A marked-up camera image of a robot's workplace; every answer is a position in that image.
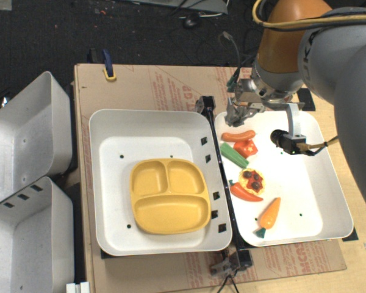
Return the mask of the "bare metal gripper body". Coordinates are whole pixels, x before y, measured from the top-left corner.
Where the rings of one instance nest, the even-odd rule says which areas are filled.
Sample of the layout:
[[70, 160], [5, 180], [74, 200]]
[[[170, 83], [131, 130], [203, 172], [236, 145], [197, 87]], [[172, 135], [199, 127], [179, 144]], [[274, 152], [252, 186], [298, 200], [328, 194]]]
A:
[[283, 110], [293, 92], [270, 87], [260, 79], [241, 79], [234, 90], [234, 106], [247, 109]]

